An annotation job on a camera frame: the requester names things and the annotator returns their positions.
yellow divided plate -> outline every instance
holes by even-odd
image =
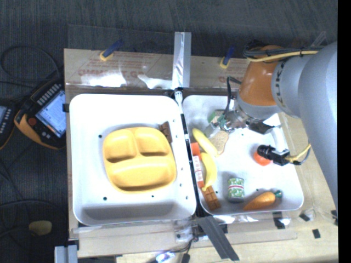
[[[171,146],[155,128],[113,131],[104,140],[103,157],[110,182],[125,193],[160,189],[177,177]]]

white sink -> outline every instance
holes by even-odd
[[[166,96],[81,94],[70,102],[73,212],[85,225],[191,217],[196,198],[177,103]],[[112,131],[169,122],[177,177],[167,187],[123,193],[109,182],[102,145]]]
[[[227,104],[226,96],[190,95],[183,101],[183,110],[190,141],[195,142],[191,130],[198,128],[202,131],[208,126],[208,118],[215,110],[223,110]],[[279,116],[274,115],[268,119],[269,125],[280,125]],[[295,166],[287,164],[280,166],[271,163],[261,166],[253,159],[253,154],[261,144],[272,145],[275,141],[271,134],[258,134],[247,128],[237,129],[229,135],[225,150],[215,162],[217,164],[217,180],[213,190],[221,204],[220,208],[210,211],[199,190],[201,205],[212,215],[237,215],[270,211],[297,210],[303,204],[303,191],[296,173]],[[243,178],[245,199],[242,203],[228,201],[228,179]],[[282,199],[274,205],[261,210],[243,211],[243,207],[253,197],[264,191],[282,191]]]

soda can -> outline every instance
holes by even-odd
[[[231,178],[228,180],[228,201],[241,203],[244,201],[244,180],[243,178]]]

metal bracket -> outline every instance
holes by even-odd
[[[77,246],[75,244],[68,247],[55,247],[55,263],[78,263]]]

orange carrot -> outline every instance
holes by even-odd
[[[281,198],[281,196],[282,193],[280,190],[276,191],[275,193],[270,191],[264,192],[244,206],[244,210],[255,210],[267,207],[270,204],[273,204],[276,198]]]

